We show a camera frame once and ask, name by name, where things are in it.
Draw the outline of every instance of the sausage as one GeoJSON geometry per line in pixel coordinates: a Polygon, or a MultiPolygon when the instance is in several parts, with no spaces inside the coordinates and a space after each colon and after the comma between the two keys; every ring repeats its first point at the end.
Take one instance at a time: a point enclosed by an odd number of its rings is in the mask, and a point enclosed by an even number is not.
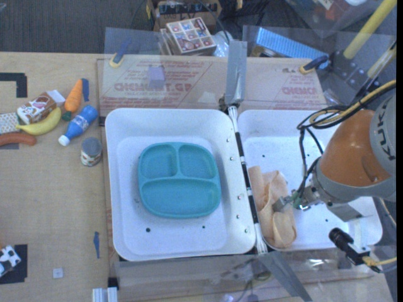
{"type": "Polygon", "coordinates": [[[36,142],[37,138],[35,138],[33,135],[20,132],[12,132],[0,135],[0,146],[9,143],[24,143],[27,145],[34,145],[36,142]]]}

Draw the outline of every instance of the wooden table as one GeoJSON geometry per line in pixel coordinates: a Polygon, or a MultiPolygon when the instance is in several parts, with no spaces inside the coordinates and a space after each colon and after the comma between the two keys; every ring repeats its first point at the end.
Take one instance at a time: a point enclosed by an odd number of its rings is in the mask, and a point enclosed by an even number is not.
{"type": "MultiPolygon", "coordinates": [[[[89,103],[97,107],[96,63],[103,58],[0,53],[0,72],[23,72],[28,78],[27,98],[16,98],[15,82],[0,82],[0,113],[14,112],[43,91],[57,89],[68,95],[80,78],[90,82],[89,103]]],[[[57,142],[66,127],[67,122],[61,121],[56,129],[37,137],[33,147],[0,149],[0,242],[28,245],[28,277],[21,283],[0,285],[0,301],[91,301],[93,288],[108,286],[105,160],[94,167],[83,166],[79,158],[83,138],[73,139],[67,147],[57,142]],[[93,243],[95,232],[99,233],[99,258],[93,243]],[[54,279],[53,270],[58,268],[63,268],[64,276],[54,279]]],[[[102,134],[97,124],[86,131],[86,137],[102,138],[102,134]]],[[[314,301],[391,301],[384,276],[370,275],[306,287],[314,301]]],[[[205,298],[169,300],[202,302],[205,298]]]]}

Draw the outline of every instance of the tin can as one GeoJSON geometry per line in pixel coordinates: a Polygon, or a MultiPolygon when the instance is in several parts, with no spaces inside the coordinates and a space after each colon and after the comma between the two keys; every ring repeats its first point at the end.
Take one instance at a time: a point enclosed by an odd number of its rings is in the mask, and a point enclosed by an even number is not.
{"type": "Polygon", "coordinates": [[[97,138],[89,137],[81,144],[81,163],[92,167],[101,160],[102,143],[97,138]]]}

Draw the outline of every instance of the toy banana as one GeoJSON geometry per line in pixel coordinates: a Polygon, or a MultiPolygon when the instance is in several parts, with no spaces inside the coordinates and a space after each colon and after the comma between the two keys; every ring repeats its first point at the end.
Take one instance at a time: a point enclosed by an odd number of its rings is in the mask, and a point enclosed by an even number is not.
{"type": "Polygon", "coordinates": [[[62,117],[62,110],[58,107],[55,108],[49,115],[38,123],[31,123],[28,125],[16,125],[19,128],[30,135],[42,135],[52,131],[59,123],[62,117]]]}

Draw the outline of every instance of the blue plastic tray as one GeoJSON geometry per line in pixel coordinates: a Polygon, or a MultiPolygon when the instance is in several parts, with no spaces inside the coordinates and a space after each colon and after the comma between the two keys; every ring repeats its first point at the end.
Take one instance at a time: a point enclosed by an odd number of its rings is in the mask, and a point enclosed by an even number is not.
{"type": "Polygon", "coordinates": [[[139,159],[139,191],[151,213],[167,218],[196,218],[220,204],[221,185],[214,157],[192,143],[148,146],[139,159]]]}

